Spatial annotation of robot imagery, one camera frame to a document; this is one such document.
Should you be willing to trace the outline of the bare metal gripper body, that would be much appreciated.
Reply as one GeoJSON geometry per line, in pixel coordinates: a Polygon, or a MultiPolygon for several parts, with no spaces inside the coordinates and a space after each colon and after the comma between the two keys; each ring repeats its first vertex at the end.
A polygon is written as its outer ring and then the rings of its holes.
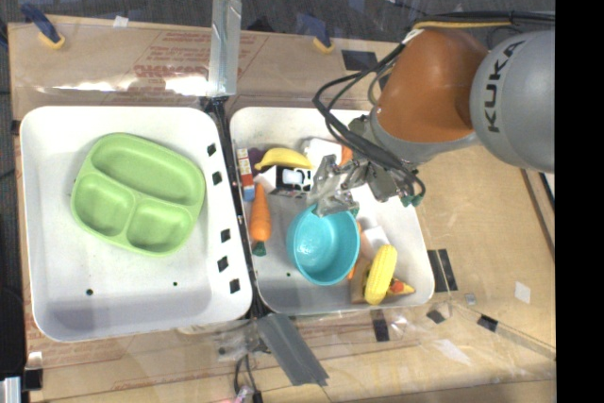
{"type": "Polygon", "coordinates": [[[416,169],[378,140],[372,121],[371,114],[363,114],[347,125],[337,123],[337,140],[351,152],[339,168],[342,188],[368,185],[380,202],[397,197],[402,204],[415,204],[416,169]]]}

